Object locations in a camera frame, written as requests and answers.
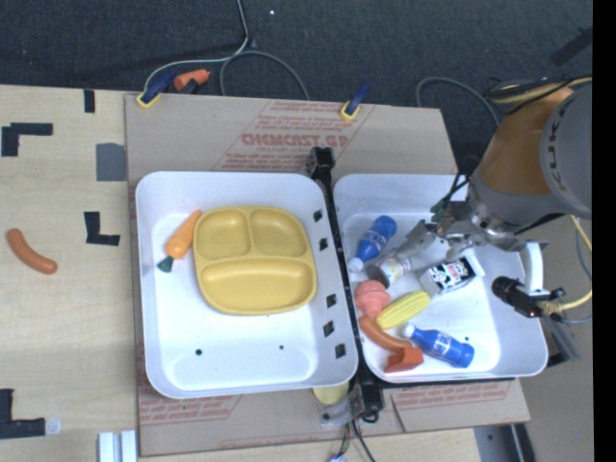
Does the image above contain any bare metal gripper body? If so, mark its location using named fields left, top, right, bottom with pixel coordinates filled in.
left=431, top=200, right=526, bottom=253

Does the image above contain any white plastic tray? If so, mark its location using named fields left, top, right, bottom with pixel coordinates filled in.
left=332, top=173, right=550, bottom=384
left=135, top=170, right=360, bottom=399

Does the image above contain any orange wedge block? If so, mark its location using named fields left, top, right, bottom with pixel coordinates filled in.
left=384, top=346, right=424, bottom=374

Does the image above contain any yellow divided plate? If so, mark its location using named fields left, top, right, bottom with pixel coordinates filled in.
left=192, top=204, right=319, bottom=317

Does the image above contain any pink toy food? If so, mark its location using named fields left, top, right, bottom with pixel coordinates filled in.
left=354, top=279, right=392, bottom=318

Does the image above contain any cow print milk carton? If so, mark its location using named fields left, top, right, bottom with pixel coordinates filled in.
left=417, top=256, right=486, bottom=298

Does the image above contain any orange carrot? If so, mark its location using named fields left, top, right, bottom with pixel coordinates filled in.
left=156, top=208, right=203, bottom=274

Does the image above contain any black cylinder on white bracket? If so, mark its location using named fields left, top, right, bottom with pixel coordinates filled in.
left=491, top=241, right=567, bottom=320

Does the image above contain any pale yellow round toy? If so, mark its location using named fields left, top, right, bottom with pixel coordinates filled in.
left=312, top=381, right=350, bottom=407

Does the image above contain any yellow corn cob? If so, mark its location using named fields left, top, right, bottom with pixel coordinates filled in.
left=374, top=290, right=432, bottom=331

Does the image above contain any orange sausage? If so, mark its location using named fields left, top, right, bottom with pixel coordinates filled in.
left=6, top=227, right=59, bottom=276
left=358, top=315, right=414, bottom=353

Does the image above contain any blue bottle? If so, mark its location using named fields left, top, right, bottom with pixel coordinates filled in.
left=401, top=322, right=475, bottom=370
left=346, top=215, right=398, bottom=273

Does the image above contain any brown cardboard board red print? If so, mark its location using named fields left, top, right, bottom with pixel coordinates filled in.
left=123, top=92, right=531, bottom=457

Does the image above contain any small white can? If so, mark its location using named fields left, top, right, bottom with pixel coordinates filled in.
left=366, top=253, right=414, bottom=289

